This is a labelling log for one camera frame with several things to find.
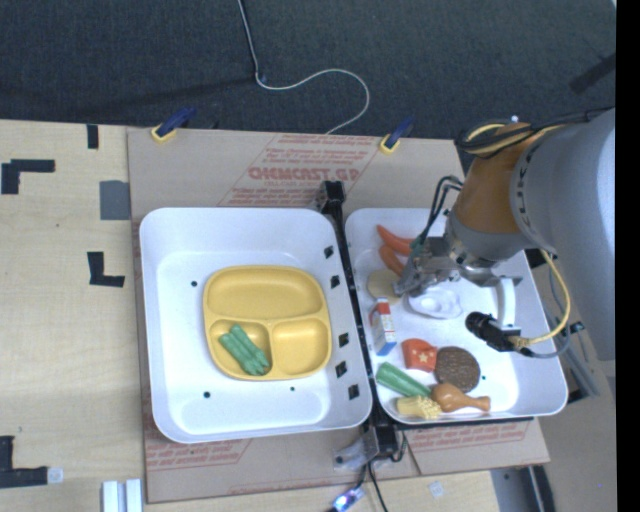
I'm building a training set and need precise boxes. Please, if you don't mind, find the yellow divided plate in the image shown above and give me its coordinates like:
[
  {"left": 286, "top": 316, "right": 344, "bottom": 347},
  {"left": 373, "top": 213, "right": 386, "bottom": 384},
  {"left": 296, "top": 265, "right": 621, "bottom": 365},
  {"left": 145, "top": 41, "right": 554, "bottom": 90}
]
[{"left": 202, "top": 264, "right": 334, "bottom": 383}]

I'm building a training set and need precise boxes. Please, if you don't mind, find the black cylinder on white bracket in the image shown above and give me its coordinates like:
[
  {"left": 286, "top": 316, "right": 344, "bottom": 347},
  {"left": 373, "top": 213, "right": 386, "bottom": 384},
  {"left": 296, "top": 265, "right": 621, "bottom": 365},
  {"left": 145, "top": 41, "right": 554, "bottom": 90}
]
[{"left": 464, "top": 277, "right": 524, "bottom": 354}]

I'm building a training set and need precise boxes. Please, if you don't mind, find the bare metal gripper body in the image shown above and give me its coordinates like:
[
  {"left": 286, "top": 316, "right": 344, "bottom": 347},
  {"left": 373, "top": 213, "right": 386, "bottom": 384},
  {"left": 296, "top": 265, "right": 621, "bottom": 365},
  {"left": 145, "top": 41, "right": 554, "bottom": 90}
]
[{"left": 405, "top": 235, "right": 524, "bottom": 290}]

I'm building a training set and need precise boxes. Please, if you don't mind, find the brown chicken drumstick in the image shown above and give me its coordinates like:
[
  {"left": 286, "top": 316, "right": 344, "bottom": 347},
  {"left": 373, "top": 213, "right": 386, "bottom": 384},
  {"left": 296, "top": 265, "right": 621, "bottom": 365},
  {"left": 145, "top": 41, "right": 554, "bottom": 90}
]
[{"left": 430, "top": 382, "right": 492, "bottom": 415}]

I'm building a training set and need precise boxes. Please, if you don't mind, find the orange carrot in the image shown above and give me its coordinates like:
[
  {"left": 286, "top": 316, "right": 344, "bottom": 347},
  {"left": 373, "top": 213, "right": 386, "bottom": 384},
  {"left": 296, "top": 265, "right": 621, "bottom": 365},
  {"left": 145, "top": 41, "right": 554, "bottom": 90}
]
[
  {"left": 375, "top": 224, "right": 417, "bottom": 254},
  {"left": 378, "top": 243, "right": 407, "bottom": 277}
]

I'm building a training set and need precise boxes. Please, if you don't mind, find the yellow corn piece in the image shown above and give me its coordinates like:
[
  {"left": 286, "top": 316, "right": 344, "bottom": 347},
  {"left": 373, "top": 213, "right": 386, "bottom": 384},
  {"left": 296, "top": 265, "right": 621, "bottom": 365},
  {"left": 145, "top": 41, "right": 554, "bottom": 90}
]
[{"left": 395, "top": 394, "right": 444, "bottom": 421}]

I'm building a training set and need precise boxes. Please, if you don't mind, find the green asparagus bundle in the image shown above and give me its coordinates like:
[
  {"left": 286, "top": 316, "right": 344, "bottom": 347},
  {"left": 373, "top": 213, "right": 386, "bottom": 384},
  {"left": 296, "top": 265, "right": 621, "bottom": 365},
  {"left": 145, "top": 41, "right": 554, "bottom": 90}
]
[
  {"left": 217, "top": 323, "right": 272, "bottom": 378},
  {"left": 374, "top": 361, "right": 433, "bottom": 400}
]

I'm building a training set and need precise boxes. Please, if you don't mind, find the white fried egg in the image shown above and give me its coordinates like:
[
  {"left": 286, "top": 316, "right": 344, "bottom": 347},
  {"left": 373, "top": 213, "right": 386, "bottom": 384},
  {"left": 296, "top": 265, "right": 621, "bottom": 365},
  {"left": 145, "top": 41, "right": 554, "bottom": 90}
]
[{"left": 406, "top": 288, "right": 464, "bottom": 320}]

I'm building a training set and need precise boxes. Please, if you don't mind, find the thin black rod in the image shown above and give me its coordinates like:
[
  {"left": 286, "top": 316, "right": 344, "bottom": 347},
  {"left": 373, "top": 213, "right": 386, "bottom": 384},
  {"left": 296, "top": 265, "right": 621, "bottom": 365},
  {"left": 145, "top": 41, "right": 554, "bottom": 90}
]
[{"left": 327, "top": 209, "right": 389, "bottom": 426}]

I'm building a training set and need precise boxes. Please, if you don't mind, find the brown cardboard board, red print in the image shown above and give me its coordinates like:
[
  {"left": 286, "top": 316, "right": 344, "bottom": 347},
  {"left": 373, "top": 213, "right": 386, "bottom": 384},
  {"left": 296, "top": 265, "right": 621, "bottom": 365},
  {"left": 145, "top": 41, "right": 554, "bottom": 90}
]
[{"left": 125, "top": 127, "right": 552, "bottom": 504}]

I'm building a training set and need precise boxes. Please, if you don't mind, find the beige round biscuit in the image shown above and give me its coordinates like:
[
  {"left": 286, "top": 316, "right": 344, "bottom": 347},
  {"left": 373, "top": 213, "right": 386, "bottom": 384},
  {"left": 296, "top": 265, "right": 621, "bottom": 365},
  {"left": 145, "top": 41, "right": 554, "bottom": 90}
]
[{"left": 366, "top": 268, "right": 402, "bottom": 302}]

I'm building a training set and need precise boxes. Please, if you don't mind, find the black block with wires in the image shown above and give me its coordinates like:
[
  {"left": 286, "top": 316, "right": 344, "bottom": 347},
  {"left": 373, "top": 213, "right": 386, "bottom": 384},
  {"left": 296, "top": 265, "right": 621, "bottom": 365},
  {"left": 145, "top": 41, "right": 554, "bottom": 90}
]
[
  {"left": 366, "top": 419, "right": 402, "bottom": 457},
  {"left": 316, "top": 180, "right": 348, "bottom": 216}
]

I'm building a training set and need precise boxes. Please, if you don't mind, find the red wedge with yellow star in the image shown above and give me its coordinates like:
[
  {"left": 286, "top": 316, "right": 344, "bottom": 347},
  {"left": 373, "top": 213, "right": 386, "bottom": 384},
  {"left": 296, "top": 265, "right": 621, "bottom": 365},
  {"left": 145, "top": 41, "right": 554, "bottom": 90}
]
[{"left": 400, "top": 338, "right": 439, "bottom": 374}]

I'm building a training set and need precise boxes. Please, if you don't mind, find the white plastic tray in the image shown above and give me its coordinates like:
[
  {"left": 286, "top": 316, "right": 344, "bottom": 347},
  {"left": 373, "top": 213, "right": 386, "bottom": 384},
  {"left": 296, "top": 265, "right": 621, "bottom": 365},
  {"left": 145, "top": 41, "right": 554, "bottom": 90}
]
[
  {"left": 138, "top": 206, "right": 374, "bottom": 445},
  {"left": 344, "top": 207, "right": 570, "bottom": 426}
]

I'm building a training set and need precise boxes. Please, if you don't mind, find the brown burger patty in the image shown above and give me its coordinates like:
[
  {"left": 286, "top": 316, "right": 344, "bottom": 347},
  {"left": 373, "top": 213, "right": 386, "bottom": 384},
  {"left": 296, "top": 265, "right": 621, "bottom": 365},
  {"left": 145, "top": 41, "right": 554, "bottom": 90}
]
[{"left": 433, "top": 345, "right": 482, "bottom": 395}]

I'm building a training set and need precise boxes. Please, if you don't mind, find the red white blue carton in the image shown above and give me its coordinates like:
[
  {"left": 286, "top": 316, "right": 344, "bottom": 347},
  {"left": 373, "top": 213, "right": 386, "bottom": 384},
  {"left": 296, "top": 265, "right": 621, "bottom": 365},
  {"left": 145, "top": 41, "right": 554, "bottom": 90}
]
[{"left": 368, "top": 297, "right": 399, "bottom": 357}]

